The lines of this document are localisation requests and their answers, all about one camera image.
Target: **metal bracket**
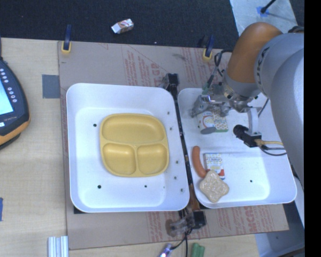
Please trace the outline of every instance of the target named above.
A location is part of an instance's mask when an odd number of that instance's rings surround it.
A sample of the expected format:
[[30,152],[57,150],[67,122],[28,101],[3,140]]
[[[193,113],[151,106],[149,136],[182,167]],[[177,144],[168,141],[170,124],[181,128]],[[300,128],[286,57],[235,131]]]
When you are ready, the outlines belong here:
[[48,238],[48,257],[68,257],[68,236]]
[[245,131],[245,132],[251,136],[261,134],[258,131],[258,109],[250,108],[247,111],[247,116],[248,116],[248,131]]

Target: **sausage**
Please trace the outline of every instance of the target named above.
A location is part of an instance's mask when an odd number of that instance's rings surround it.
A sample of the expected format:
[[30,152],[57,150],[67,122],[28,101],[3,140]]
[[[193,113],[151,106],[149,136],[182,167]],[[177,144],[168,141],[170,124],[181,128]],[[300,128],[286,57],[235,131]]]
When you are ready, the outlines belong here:
[[201,161],[200,161],[200,147],[194,146],[192,150],[192,160],[194,169],[201,178],[204,178],[207,174],[206,170],[204,169]]

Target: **yellow divided plate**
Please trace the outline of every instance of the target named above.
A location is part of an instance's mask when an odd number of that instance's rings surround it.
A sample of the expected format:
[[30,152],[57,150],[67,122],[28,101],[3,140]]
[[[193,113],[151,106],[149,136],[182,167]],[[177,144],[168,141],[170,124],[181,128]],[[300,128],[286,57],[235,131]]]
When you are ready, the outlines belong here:
[[169,164],[169,147],[163,124],[145,114],[111,114],[100,125],[103,164],[124,177],[154,176]]

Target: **cracker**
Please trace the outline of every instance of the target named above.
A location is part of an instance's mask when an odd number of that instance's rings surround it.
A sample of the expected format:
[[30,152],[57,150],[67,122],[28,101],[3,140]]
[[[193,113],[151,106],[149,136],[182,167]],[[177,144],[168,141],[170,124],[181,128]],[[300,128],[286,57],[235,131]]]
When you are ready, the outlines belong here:
[[219,174],[214,170],[210,170],[200,182],[200,190],[207,196],[209,201],[216,203],[230,191],[230,187],[221,180]]

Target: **black carpet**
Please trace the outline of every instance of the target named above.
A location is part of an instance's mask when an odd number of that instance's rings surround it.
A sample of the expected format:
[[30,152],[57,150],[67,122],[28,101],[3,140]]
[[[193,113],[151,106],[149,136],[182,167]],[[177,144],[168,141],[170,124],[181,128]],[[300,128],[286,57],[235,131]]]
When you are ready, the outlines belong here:
[[[290,3],[304,26],[304,0]],[[133,30],[114,34],[127,18]],[[214,48],[232,49],[239,37],[230,0],[0,0],[2,37],[63,40],[67,24],[85,42],[197,47],[213,34]]]

